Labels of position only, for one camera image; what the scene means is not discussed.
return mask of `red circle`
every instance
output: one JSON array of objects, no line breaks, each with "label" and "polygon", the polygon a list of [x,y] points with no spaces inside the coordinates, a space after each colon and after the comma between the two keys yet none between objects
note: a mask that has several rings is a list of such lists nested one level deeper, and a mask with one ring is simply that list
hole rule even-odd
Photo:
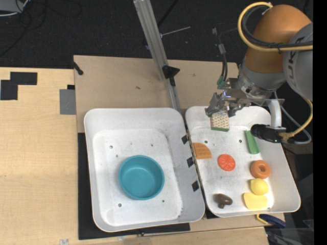
[{"label": "red circle", "polygon": [[225,171],[234,170],[236,163],[234,158],[229,154],[222,154],[218,157],[218,165]]}]

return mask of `white cable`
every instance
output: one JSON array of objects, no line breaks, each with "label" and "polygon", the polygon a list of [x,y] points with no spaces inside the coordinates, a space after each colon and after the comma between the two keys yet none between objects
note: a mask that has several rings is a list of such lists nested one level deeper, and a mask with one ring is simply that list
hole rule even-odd
[{"label": "white cable", "polygon": [[[23,4],[23,6],[22,6],[23,10],[24,10],[25,6],[27,5],[27,3],[28,3],[29,1],[30,1],[30,0],[25,0],[24,4]],[[3,17],[3,16],[12,16],[12,15],[16,15],[16,14],[18,14],[18,12],[13,12],[13,13],[9,13],[9,14],[0,14],[0,17]]]},{"label": "white cable", "polygon": [[[274,92],[274,95],[275,98],[278,99],[276,92]],[[281,106],[281,110],[296,126],[301,126],[296,120],[294,120],[294,118],[285,110],[283,106]],[[311,135],[306,131],[306,129],[303,129],[303,132],[306,134],[308,139],[306,141],[294,141],[294,144],[307,144],[311,142]]]}]

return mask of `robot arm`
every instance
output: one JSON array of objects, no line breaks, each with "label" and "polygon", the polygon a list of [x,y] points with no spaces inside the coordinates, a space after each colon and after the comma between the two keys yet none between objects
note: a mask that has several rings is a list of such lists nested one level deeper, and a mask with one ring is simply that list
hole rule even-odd
[{"label": "robot arm", "polygon": [[[257,9],[267,9],[253,35],[246,29],[246,20]],[[207,116],[227,105],[232,117],[238,110],[252,103],[268,106],[271,125],[253,127],[253,135],[272,142],[280,142],[285,128],[281,125],[283,99],[270,99],[285,82],[310,101],[313,100],[313,23],[298,9],[288,5],[272,6],[266,2],[254,3],[241,13],[238,30],[242,40],[249,46],[238,78],[229,78],[214,93]]]}]

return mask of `wooden table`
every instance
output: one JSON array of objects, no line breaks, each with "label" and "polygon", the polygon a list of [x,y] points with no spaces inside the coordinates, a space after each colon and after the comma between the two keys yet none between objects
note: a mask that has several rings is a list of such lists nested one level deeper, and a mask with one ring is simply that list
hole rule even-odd
[{"label": "wooden table", "polygon": [[[18,85],[17,100],[0,101],[0,243],[55,245],[68,239],[69,245],[268,244],[263,224],[253,215],[204,217],[190,223],[186,233],[79,240],[77,132],[84,131],[83,115],[93,107],[166,107],[170,103],[152,59],[75,56],[75,62],[83,76],[72,69],[0,68],[0,80],[9,80],[11,72],[37,73],[37,85]],[[216,90],[221,63],[171,61],[171,65],[181,69],[176,84],[182,109],[207,105]],[[230,64],[230,70],[235,73],[236,65]],[[126,79],[130,71],[133,76]],[[143,72],[153,74],[144,77]],[[111,78],[90,75],[100,73]],[[60,114],[59,90],[74,84],[77,115]]]}]

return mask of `teal bowl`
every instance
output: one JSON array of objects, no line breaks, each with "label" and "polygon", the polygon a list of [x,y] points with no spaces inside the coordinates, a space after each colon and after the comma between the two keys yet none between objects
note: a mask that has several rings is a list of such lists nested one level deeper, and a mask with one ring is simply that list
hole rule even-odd
[{"label": "teal bowl", "polygon": [[144,155],[127,158],[119,168],[118,178],[123,191],[136,200],[156,197],[165,184],[160,165]]}]

